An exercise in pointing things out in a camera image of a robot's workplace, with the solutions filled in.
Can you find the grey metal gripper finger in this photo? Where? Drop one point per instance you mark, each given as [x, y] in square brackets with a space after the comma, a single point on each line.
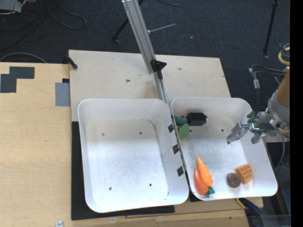
[256, 138]
[236, 132]

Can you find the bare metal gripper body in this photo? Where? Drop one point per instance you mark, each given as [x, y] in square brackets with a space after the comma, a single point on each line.
[266, 128]

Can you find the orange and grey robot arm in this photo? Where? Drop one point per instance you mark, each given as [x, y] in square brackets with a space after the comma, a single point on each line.
[282, 96]

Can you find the white plastic tray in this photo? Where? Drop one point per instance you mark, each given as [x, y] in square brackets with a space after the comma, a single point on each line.
[217, 150]
[125, 159]

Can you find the orange toy waffle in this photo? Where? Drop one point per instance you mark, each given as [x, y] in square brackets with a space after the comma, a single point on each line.
[243, 174]

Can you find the black block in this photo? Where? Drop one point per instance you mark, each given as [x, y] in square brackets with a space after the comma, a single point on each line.
[195, 119]

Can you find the brown toy doughnut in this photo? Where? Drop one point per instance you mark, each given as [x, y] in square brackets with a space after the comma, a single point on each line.
[233, 180]

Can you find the orange toy carrot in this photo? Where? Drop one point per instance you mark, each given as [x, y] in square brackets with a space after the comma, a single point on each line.
[204, 172]

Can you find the light green bumpy toy vegetable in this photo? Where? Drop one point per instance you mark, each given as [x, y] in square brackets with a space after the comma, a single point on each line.
[184, 131]

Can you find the dark green toy vegetable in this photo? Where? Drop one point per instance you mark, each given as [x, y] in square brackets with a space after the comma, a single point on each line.
[180, 120]

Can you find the red toy chili pepper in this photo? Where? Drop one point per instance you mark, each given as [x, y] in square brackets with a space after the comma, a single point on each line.
[198, 183]

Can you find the pale wood board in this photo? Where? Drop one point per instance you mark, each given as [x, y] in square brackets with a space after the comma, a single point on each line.
[113, 79]

